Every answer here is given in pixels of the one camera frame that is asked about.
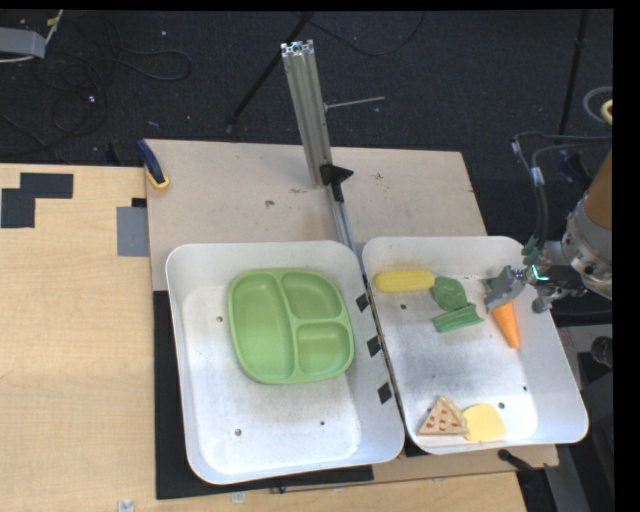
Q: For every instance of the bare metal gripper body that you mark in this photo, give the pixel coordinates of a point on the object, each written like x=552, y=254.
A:
x=586, y=270

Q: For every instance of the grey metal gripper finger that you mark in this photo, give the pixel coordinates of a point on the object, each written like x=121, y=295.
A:
x=542, y=304
x=504, y=289

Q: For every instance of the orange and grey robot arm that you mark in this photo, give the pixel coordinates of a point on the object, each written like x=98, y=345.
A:
x=602, y=196

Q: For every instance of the orange carrot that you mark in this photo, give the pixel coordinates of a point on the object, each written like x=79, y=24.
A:
x=507, y=322

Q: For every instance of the green lettuce leaf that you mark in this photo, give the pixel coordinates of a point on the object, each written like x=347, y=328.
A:
x=450, y=293

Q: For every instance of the green celery stalk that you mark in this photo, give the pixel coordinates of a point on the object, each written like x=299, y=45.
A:
x=457, y=319

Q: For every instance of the white plastic tray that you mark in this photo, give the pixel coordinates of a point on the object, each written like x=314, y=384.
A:
x=280, y=425
x=465, y=365

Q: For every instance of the yellow corn cob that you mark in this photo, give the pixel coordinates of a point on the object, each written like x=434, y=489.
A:
x=404, y=281

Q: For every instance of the yellow round biscuit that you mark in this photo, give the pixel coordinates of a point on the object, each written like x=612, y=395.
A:
x=484, y=424

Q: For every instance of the pizza slice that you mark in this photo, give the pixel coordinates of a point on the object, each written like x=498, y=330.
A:
x=442, y=419

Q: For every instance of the thin black and white rod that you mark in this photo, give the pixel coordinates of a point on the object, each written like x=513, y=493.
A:
x=344, y=226

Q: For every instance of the green divided plate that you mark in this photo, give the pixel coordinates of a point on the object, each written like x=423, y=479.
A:
x=290, y=325

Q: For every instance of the pale wood board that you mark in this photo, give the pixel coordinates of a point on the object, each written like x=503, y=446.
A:
x=240, y=200

